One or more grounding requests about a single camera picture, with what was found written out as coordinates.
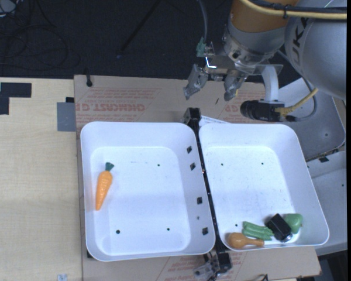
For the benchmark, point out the black cylinder on white bracket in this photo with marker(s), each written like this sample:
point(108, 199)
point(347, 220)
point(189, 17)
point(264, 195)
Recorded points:
point(263, 107)

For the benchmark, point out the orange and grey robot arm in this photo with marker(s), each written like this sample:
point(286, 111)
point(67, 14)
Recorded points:
point(316, 34)

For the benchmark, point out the brown cardboard board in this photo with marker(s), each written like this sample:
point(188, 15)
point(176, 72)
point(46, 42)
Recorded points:
point(128, 104)

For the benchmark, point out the black box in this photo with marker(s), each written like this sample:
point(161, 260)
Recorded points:
point(278, 226)

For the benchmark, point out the white plastic tray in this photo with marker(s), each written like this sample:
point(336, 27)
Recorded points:
point(143, 192)
point(260, 183)

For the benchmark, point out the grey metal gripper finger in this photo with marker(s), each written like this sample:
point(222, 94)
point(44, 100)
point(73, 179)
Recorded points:
point(231, 87)
point(194, 83)

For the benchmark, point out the orange toy chicken drumstick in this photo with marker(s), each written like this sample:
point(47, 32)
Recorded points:
point(241, 240)

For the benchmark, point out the black block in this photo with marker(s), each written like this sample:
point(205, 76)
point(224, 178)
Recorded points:
point(224, 261)
point(192, 114)

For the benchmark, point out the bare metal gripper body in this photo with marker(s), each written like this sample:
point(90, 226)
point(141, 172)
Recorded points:
point(228, 61)

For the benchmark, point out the orange toy carrot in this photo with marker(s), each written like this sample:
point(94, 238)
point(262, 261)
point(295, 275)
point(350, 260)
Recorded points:
point(103, 187)

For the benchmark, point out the green toy beans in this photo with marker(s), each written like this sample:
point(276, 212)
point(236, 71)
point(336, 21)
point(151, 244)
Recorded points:
point(256, 230)

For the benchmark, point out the green toy pepper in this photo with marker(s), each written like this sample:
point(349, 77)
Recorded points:
point(295, 221)

